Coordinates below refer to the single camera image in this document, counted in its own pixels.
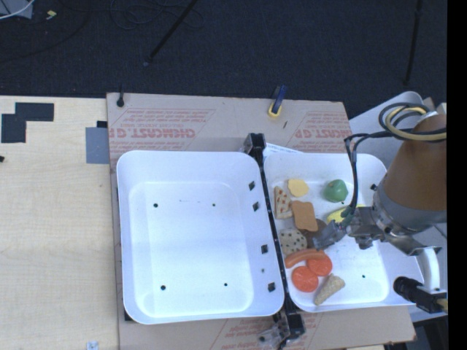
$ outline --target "black floor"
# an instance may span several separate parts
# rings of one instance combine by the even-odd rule
[[[190,1],[36,0],[30,19],[0,19],[0,94],[268,98],[283,84],[349,118],[406,90],[447,100],[447,0],[421,0],[407,85],[419,0],[198,0],[144,66]]]

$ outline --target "white cable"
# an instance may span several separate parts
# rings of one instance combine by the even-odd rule
[[[18,10],[17,12],[14,12],[14,13],[10,13],[8,15],[2,15],[0,17],[0,20],[3,20],[5,18],[10,18],[10,17],[13,17],[15,15],[19,15],[20,13],[24,12],[26,9],[28,9],[32,3],[34,3],[36,0],[31,0],[29,3],[27,3],[27,5],[25,7],[23,7],[22,9]]]

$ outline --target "cardboard sheet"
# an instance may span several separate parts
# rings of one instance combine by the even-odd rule
[[[107,95],[112,211],[120,348],[266,350],[258,333],[270,317],[204,320],[143,325],[125,320],[122,299],[120,223],[115,166],[135,149],[239,151],[249,133],[266,142],[302,152],[345,152],[352,133],[340,102],[284,100],[280,116],[268,116],[270,99],[124,94]],[[303,313],[306,333],[286,349],[339,349],[412,341],[414,328],[406,307],[362,308],[325,314]]]

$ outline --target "red tomato slice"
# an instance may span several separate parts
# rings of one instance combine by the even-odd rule
[[[306,260],[306,266],[318,276],[327,276],[333,270],[333,262],[328,255],[324,258]]]
[[[320,283],[318,276],[308,267],[301,265],[292,271],[292,282],[301,292],[314,292]]]

